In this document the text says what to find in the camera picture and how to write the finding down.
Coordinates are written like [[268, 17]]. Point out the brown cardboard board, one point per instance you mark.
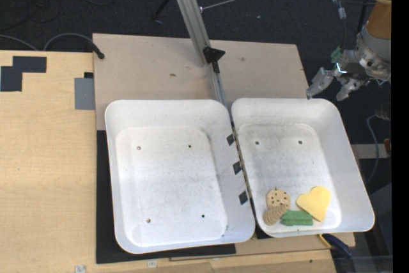
[[153, 73]]

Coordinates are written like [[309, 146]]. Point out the tan ridged biscuit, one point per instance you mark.
[[272, 216]]

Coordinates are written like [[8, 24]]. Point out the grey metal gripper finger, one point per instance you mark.
[[321, 80], [350, 88]]

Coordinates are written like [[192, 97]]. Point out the white plastic tray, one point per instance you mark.
[[287, 163], [172, 182]]

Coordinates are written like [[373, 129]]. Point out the tan chocolate chip cookie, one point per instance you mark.
[[277, 197]]

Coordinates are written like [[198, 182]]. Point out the yellow heart-shaped slice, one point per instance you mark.
[[314, 202]]

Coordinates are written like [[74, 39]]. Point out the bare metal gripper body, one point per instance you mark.
[[359, 68]]

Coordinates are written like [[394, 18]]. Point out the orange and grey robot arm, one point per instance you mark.
[[380, 22]]

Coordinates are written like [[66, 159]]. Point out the green toy vegetable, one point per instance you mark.
[[297, 218]]

